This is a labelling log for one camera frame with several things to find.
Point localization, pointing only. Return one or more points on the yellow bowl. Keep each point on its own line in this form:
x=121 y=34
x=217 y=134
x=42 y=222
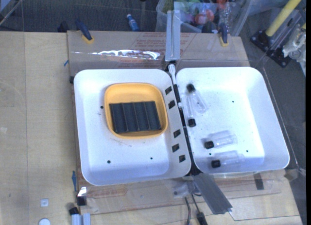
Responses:
x=133 y=92

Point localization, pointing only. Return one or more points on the black ribbed rack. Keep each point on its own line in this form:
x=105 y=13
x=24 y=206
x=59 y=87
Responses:
x=134 y=117

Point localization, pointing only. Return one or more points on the clear plastic bottle black cap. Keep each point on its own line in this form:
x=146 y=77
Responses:
x=192 y=122
x=228 y=159
x=222 y=141
x=197 y=100

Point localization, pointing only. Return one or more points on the white plastic tray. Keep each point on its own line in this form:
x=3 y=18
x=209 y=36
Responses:
x=97 y=126
x=243 y=102

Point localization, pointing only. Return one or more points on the blue bottle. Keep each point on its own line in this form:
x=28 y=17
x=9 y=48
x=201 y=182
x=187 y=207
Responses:
x=133 y=22

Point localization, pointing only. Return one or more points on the clear storage bin with toys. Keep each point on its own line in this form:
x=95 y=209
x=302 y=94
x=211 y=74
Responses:
x=194 y=7

